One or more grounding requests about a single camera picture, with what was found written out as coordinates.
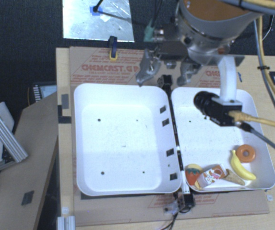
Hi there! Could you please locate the black block with thin wires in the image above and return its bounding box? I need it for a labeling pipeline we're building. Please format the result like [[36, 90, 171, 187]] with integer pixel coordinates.
[[157, 74, 174, 89], [175, 192, 196, 213]]

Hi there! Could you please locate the yellow banana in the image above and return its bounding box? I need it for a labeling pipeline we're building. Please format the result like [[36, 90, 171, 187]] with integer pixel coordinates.
[[230, 149, 257, 181]]

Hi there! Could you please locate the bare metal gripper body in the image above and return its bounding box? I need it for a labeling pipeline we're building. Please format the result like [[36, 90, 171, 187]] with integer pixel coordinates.
[[157, 17, 236, 65]]

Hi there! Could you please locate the white and brown carton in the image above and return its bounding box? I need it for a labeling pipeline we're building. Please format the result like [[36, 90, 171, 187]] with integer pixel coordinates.
[[197, 163, 227, 189]]

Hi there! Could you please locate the brown ice cream cone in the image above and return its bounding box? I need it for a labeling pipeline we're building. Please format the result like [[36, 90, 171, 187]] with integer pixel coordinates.
[[222, 168, 246, 186]]

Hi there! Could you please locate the white plastic tray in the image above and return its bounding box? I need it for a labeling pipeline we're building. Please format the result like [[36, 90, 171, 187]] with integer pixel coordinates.
[[73, 82, 182, 197], [170, 87, 275, 193]]

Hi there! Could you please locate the brown cardboard board, red print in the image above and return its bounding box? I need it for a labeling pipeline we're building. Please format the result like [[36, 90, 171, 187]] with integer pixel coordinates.
[[69, 46, 271, 227]]

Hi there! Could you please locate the black cylinder on white bracket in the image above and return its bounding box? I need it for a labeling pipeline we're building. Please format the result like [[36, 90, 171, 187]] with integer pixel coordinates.
[[193, 56, 243, 127]]

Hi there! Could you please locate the orange doughnut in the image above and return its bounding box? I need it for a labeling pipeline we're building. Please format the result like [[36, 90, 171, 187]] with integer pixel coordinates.
[[235, 144, 256, 163]]

